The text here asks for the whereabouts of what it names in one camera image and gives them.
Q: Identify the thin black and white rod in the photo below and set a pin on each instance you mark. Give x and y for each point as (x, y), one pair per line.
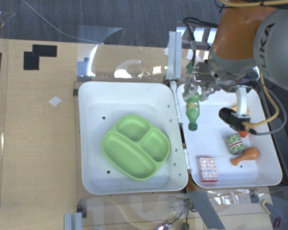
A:
(176, 102)

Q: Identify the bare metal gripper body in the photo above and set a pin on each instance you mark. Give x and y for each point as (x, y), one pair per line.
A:
(206, 74)

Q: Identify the orange toy chicken drumstick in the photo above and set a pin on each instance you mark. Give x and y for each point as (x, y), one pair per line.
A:
(248, 154)

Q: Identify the small orange round object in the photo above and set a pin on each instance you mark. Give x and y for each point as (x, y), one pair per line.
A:
(243, 134)

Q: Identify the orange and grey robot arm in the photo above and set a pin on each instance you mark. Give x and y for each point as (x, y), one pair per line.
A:
(240, 32)

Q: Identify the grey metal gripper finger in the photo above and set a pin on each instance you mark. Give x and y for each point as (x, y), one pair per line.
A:
(205, 94)
(187, 91)

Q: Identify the green plastic bottle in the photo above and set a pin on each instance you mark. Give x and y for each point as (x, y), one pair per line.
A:
(192, 110)

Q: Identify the orange and white carton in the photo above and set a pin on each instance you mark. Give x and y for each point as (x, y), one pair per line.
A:
(207, 169)

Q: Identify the black cylinder on white bracket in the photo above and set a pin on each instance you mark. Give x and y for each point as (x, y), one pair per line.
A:
(232, 118)

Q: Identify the green and white can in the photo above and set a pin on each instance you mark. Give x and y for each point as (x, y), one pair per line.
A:
(235, 144)

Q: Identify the green divided plate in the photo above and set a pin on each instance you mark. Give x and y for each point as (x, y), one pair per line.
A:
(127, 150)

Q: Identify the white plastic tray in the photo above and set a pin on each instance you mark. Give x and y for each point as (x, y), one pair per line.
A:
(213, 142)
(98, 171)

